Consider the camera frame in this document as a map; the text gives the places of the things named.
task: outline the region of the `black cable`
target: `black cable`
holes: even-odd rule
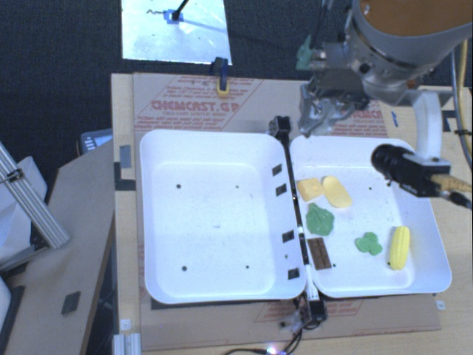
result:
[[[103,349],[108,345],[109,340],[113,337],[113,322],[109,326],[109,329],[106,332],[106,335],[102,337],[101,342],[98,344],[98,346],[95,348],[95,351],[92,353],[92,355],[99,355],[102,354]]]
[[[296,335],[294,335],[293,339],[289,342],[289,344],[284,348],[284,352],[286,354],[292,354],[298,347],[299,343],[302,339],[302,331],[304,329],[300,329]]]
[[[320,324],[320,322],[317,322],[315,325],[307,325],[304,327],[304,329],[307,331],[316,330],[320,326]]]
[[[452,201],[453,204],[463,206],[467,209],[472,210],[472,202],[468,198],[463,196],[461,193],[458,193],[458,192],[450,193],[449,201]]]
[[[224,355],[235,354],[236,352],[250,352],[252,354],[261,354],[266,355],[268,352],[266,350],[261,350],[260,348],[234,348],[229,352],[225,352]]]
[[[325,13],[322,13],[323,10],[327,11],[327,8],[322,8],[322,1],[323,0],[318,0],[319,3],[319,8],[317,10],[317,18],[316,18],[316,27],[312,35],[312,39],[309,44],[309,48],[312,49],[316,45],[316,38],[317,35],[319,34],[321,22],[323,21],[323,18],[325,17]]]
[[[117,291],[117,287],[115,286],[103,299],[100,299],[101,301],[97,305],[97,313],[95,313],[95,314],[98,314],[99,312],[102,311],[105,304],[107,304],[109,302],[110,298],[115,295],[116,291]]]

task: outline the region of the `table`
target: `table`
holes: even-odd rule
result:
[[[60,168],[49,208],[71,240],[6,280],[24,287],[6,355],[86,353],[113,239],[111,143]],[[62,314],[67,296],[77,293],[76,309]]]
[[[299,81],[285,81],[285,88],[293,85],[298,91]],[[277,82],[272,84],[277,89]],[[297,106],[299,95],[293,94],[293,105]],[[277,98],[275,90],[268,98]],[[130,146],[131,162],[119,169],[120,179],[126,184],[135,179],[134,158],[134,111],[132,75],[112,76],[112,111],[114,129],[114,160],[120,162],[120,149]],[[468,91],[465,96],[471,101]],[[471,117],[471,104],[467,104]],[[451,110],[450,101],[444,109]],[[381,105],[388,136],[405,140],[415,146],[415,118],[410,108]],[[396,126],[392,114],[396,114]],[[449,120],[452,129],[455,123]],[[471,173],[463,159],[456,135],[443,134],[442,156],[452,162],[452,174],[471,183]],[[472,285],[472,213],[444,200],[432,201],[435,217],[441,227],[446,253],[452,269],[452,285],[436,297],[444,302],[446,310],[440,311],[442,329],[439,331],[381,336],[345,337],[323,340],[303,340],[296,354],[466,354],[473,344],[473,285]],[[138,288],[138,247],[136,227],[136,193],[123,188],[116,194],[116,239],[118,254],[118,316],[120,333],[140,332],[140,292]],[[223,354],[236,346],[214,346],[192,349],[149,351],[144,354]],[[265,344],[238,346],[265,348]]]

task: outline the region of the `blue clamp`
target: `blue clamp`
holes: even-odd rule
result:
[[[228,59],[216,57],[210,67],[210,74],[219,76],[217,83],[217,93],[219,96],[226,96],[230,92],[230,84],[228,83]]]
[[[175,12],[175,10],[165,10],[164,13],[164,19],[168,24],[179,24],[180,22],[184,22],[184,15],[182,13],[179,14],[179,19],[174,20],[172,18],[172,13]]]

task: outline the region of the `silver metal bracket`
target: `silver metal bracket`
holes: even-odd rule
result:
[[[69,235],[51,215],[46,203],[35,192],[1,142],[0,183],[4,183],[50,248],[57,249],[69,240]],[[31,254],[28,252],[24,261],[30,257]],[[21,259],[15,259],[13,263],[18,262],[21,262]],[[5,263],[0,265],[0,271],[5,271]]]
[[[113,336],[114,355],[141,355],[141,336],[139,333],[130,335],[115,334]]]

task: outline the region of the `black tape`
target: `black tape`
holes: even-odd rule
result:
[[[24,286],[20,285],[11,291],[12,299],[10,307],[8,308],[7,316],[0,331],[0,355],[5,354],[7,350],[8,340],[15,324],[16,314],[20,307],[21,299],[23,298]]]
[[[80,299],[81,299],[81,293],[79,291],[68,294],[66,298],[64,299],[61,314],[65,315],[68,313],[72,313],[73,311],[76,311],[77,307],[79,306]]]
[[[288,231],[287,233],[284,233],[282,235],[282,242],[283,243],[286,243],[290,240],[293,240],[294,239],[294,230],[291,230],[291,231]]]
[[[455,118],[455,111],[454,110],[443,110],[442,111],[442,121],[443,121],[443,132],[451,132],[450,124],[448,118]]]
[[[282,171],[282,164],[278,164],[276,167],[273,168],[273,176],[276,176]]]
[[[122,179],[120,162],[113,163],[115,173],[115,191],[136,191],[136,180]]]
[[[300,277],[300,276],[301,276],[301,274],[300,274],[298,268],[290,269],[290,270],[287,272],[287,278],[288,278],[289,280],[296,279],[297,277]]]
[[[285,184],[282,184],[276,188],[276,196],[280,196],[285,192],[287,192],[287,186]]]

